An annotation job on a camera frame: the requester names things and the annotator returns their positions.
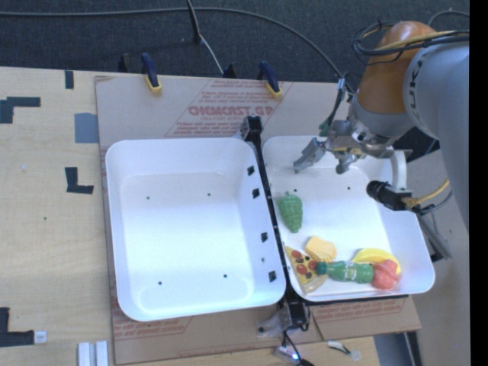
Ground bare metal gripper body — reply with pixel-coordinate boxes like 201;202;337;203
323;119;394;158

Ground white plastic tray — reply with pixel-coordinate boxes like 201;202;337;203
262;134;436;303
104;137;287;323

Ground green grapes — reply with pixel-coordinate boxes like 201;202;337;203
276;191;304;234

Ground thin black rod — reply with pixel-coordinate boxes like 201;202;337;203
255;137;297;307

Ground yellow cheese wedge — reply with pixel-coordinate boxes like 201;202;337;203
304;235;339;264

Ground yellow banana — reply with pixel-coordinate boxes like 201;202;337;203
350;247;403;277

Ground green bottle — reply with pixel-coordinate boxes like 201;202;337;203
315;259;376;285

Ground pizza slice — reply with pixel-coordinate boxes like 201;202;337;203
283;245;330;296

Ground brown cardboard board red print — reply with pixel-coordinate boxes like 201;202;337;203
94;75;422;366

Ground black cylinder on white bracket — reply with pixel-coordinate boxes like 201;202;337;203
366;149;413;212

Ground black block with thin wires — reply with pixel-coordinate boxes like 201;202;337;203
287;300;310;330
242;115;265;143

